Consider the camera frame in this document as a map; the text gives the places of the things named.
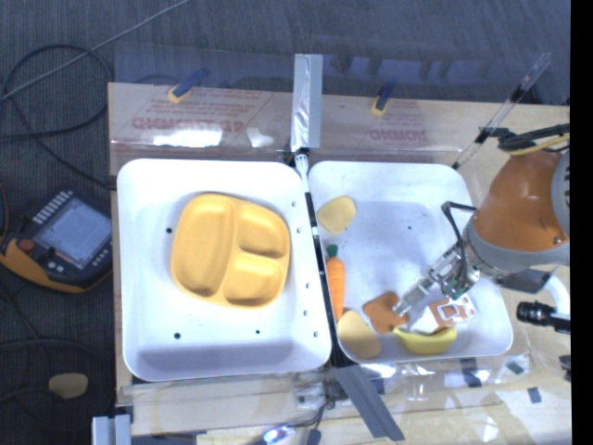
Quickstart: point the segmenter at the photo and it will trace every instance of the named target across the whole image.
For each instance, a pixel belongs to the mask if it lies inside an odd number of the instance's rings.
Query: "orange carrot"
[[[338,321],[344,312],[344,295],[346,291],[346,267],[337,256],[337,246],[331,244],[326,248],[329,259],[325,263],[325,272],[327,274],[327,284],[330,287],[332,295],[332,305],[334,307],[334,317]]]

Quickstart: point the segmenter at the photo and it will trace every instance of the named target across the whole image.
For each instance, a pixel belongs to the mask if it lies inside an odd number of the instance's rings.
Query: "white tray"
[[[357,214],[340,235],[320,226],[323,247],[338,245],[338,257],[347,270],[345,307],[358,312],[368,324],[362,306],[388,290],[400,297],[456,241],[441,205],[454,201],[471,205],[461,176],[450,167],[436,164],[323,161],[309,172],[315,209],[335,197],[353,198]],[[471,214],[453,210],[460,230]],[[346,347],[356,362],[397,363],[461,357],[493,356],[512,343],[512,327],[496,285],[481,279],[468,295],[478,311],[470,322],[460,324],[458,338],[444,353],[419,356],[393,334],[378,335],[381,353],[361,360]],[[434,286],[423,305],[442,298]],[[410,317],[418,311],[410,311]]]
[[[284,217],[291,260],[272,304],[256,310],[213,305],[173,284],[174,230],[185,204],[203,192],[242,197]],[[332,343],[294,170],[272,162],[138,159],[120,171],[118,204],[123,357],[134,375],[165,381],[301,372],[326,363]]]

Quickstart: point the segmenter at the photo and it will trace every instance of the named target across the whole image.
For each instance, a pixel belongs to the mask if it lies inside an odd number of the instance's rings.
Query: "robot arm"
[[[558,132],[558,127],[550,129]],[[402,296],[394,307],[395,314],[405,314],[434,284],[452,299],[458,299],[481,277],[531,293],[545,286],[558,289],[560,281],[553,274],[531,268],[570,265],[570,149],[563,154],[541,149],[533,139],[525,142],[524,135],[521,137],[523,146],[517,147],[514,138],[511,143],[506,141],[511,149],[505,151],[511,157],[476,210],[454,203],[443,205],[446,214],[450,208],[473,210],[472,218],[462,234],[452,222],[458,242]],[[552,297],[557,300],[556,309],[524,302],[517,316],[522,321],[554,325],[557,331],[570,333],[570,310],[566,308],[570,300],[562,300],[558,294]]]

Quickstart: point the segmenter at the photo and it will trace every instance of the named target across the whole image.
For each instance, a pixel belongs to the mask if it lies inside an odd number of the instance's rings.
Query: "dark floor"
[[[122,59],[121,43],[281,57],[321,53],[331,63],[326,92],[372,95],[384,76],[379,68],[388,67],[399,78],[395,96],[488,102],[504,101],[549,54],[550,66],[524,102],[570,101],[571,0],[192,0],[126,32],[119,45],[102,45],[182,1],[0,0],[3,95],[78,56],[80,48],[100,46],[97,58],[0,103],[0,184],[10,219],[60,186],[108,207],[107,81],[137,76],[130,59]],[[150,59],[139,55],[136,64],[153,62],[141,56]],[[90,417],[109,412],[113,384],[111,288],[108,278],[84,294],[61,294],[0,268],[0,443],[91,442]],[[50,337],[88,350],[36,339]],[[28,346],[7,344],[23,339]],[[38,391],[49,376],[72,370],[91,378],[82,398],[55,401]]]

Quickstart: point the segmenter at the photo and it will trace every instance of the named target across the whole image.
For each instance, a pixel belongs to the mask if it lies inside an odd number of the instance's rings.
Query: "blue clamp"
[[[179,104],[191,93],[192,87],[200,85],[202,81],[210,74],[208,68],[200,68],[192,72],[183,81],[169,90],[169,100],[174,104]]]
[[[396,78],[393,77],[387,83],[379,89],[379,92],[374,97],[372,102],[371,112],[372,114],[381,117],[385,114],[387,110],[387,102],[389,101],[389,97],[393,92],[394,88],[396,87]]]

